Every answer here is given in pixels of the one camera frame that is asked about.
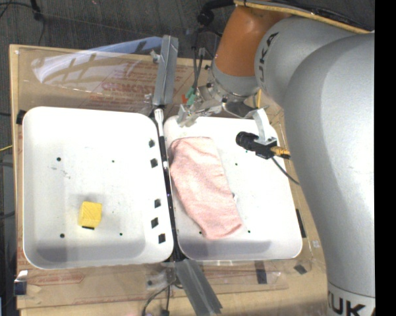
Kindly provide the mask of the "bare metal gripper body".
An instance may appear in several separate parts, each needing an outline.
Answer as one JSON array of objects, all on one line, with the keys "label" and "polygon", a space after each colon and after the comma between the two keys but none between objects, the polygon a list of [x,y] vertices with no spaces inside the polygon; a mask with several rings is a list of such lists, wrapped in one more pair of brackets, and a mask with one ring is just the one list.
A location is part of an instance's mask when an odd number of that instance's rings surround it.
[{"label": "bare metal gripper body", "polygon": [[197,87],[188,95],[190,114],[209,115],[222,111],[232,115],[249,115],[251,106],[245,103],[248,96],[236,95],[221,86],[208,83]]}]

